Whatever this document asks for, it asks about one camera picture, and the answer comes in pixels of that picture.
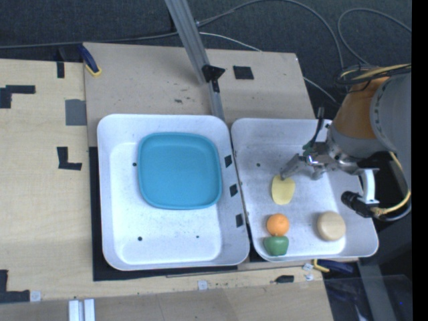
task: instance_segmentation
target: orange fruit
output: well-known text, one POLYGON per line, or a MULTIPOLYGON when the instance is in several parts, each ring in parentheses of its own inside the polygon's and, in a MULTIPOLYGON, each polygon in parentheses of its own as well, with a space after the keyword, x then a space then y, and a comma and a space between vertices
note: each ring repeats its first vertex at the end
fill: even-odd
POLYGON ((284 214, 276 213, 267 219, 266 228, 274 237, 282 237, 290 229, 290 220, 284 214))

